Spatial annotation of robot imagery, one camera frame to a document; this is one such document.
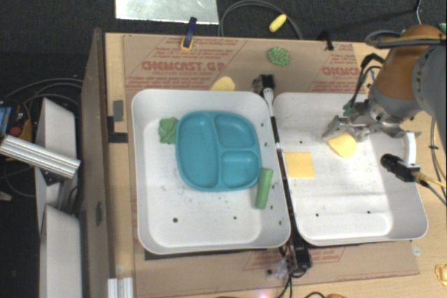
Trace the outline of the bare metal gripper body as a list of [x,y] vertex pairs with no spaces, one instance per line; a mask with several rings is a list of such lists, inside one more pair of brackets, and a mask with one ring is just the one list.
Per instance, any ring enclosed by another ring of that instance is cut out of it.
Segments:
[[353,135],[354,126],[368,126],[373,133],[385,133],[391,138],[401,138],[406,131],[400,124],[411,118],[410,101],[386,101],[381,105],[377,101],[347,103],[349,133]]

